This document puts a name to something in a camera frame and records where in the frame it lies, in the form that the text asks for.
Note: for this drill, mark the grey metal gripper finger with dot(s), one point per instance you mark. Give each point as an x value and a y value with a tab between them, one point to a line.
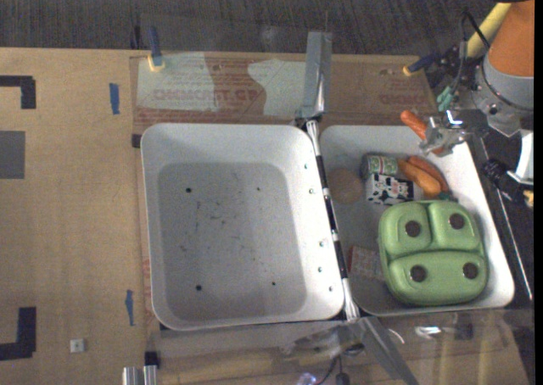
453	139
433	133

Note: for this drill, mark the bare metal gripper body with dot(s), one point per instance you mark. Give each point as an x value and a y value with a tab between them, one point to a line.
502	118

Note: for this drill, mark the orange sausage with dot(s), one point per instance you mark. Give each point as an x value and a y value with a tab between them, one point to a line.
412	121

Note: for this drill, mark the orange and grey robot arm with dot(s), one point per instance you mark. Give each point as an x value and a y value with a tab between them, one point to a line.
513	44

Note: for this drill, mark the orange carrot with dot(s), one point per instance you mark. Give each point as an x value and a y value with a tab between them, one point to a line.
422	182
430	169

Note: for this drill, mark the green can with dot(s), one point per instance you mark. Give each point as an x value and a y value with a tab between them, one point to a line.
379	165

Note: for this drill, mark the black and white cow carton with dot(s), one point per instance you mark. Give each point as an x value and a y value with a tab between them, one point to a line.
388	190

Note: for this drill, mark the brown cardboard board red print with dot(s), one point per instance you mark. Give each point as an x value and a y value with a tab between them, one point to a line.
360	90

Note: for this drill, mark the beige round bread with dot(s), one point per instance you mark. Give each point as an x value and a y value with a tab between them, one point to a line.
345	186

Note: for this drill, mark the white plastic tray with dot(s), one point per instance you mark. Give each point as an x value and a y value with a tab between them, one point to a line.
360	226
237	226

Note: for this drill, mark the green divided plate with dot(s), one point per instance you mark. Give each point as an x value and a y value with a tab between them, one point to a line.
432	260

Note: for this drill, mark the red and white packet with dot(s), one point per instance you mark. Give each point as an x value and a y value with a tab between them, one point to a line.
362	262

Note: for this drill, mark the black cylinder on white bracket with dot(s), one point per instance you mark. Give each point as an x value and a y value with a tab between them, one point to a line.
507	180

